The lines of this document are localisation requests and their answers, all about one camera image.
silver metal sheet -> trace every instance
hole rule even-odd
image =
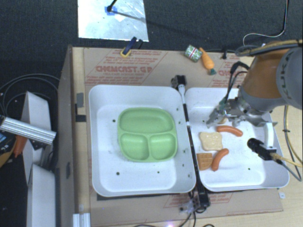
[[[112,1],[78,0],[79,37],[129,41],[135,36],[148,42],[143,0],[118,0],[115,13],[107,13]]]

cardboard box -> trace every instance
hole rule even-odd
[[[90,213],[92,227],[140,224],[186,219],[180,205],[187,194],[102,198],[91,183],[91,154],[88,92],[97,84],[170,86],[175,75],[186,75],[190,87],[226,87],[229,68],[239,60],[235,55],[215,62],[215,76],[209,76],[201,61],[186,58],[183,52],[136,51],[128,58],[119,49],[69,47],[59,85],[59,222],[72,226],[73,213]],[[237,86],[243,78],[235,83]],[[277,189],[209,194],[211,206],[197,218],[234,216],[282,211]]]

green can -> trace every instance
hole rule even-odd
[[[200,59],[202,52],[199,51],[196,47],[189,45],[184,55],[192,61],[197,62]]]

blue and yellow clamp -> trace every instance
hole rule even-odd
[[[128,45],[126,47],[123,48],[123,50],[120,52],[120,55],[123,57],[123,58],[126,58],[127,56],[129,56],[129,54],[131,53],[131,49],[132,47],[134,46],[134,44],[136,43],[137,41],[137,38],[136,37],[133,37],[131,39],[131,41],[128,43]]]

hot dog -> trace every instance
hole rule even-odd
[[[228,125],[217,126],[217,132],[229,132],[238,137],[243,135],[243,132],[241,130],[239,130],[235,127],[228,126]]]
[[[212,162],[212,170],[215,172],[219,168],[219,163],[221,159],[229,153],[227,148],[220,150],[217,155],[215,155],[213,162]]]

